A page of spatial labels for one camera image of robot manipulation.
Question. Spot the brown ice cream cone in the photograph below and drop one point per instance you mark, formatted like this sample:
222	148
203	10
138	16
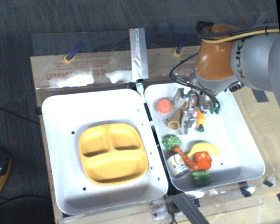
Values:
175	121

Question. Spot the white can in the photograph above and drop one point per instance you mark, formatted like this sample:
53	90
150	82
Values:
175	166

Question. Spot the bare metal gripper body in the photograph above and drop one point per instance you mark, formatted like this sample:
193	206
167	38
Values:
199	102

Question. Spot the white plastic tray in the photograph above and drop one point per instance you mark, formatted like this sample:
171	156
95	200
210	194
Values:
233	128
63	148

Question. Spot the pink ice cream scoop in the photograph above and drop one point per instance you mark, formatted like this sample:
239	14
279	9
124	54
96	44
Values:
164	106

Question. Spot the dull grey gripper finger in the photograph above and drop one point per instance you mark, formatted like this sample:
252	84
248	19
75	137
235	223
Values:
179	96
187	124

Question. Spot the yellow banana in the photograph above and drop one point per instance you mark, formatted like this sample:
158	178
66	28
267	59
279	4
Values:
205	147

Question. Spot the orange carrot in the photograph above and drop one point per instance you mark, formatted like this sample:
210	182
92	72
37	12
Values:
200	119

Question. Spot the brown cardboard board red print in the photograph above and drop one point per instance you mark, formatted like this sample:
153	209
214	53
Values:
273	148

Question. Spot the green ridged toy vegetable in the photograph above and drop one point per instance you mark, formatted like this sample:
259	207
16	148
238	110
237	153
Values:
201	178

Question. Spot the black cylinder on white bracket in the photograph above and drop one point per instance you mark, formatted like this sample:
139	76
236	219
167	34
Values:
236	87

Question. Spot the green grapes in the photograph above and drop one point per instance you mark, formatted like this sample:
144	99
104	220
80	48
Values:
171	141

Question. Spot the yellow divided plate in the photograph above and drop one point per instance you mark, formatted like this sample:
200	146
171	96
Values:
113	154

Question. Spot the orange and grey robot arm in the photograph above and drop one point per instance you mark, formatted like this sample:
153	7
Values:
250	60

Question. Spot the red cube with star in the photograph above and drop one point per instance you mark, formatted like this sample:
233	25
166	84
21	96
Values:
203	160

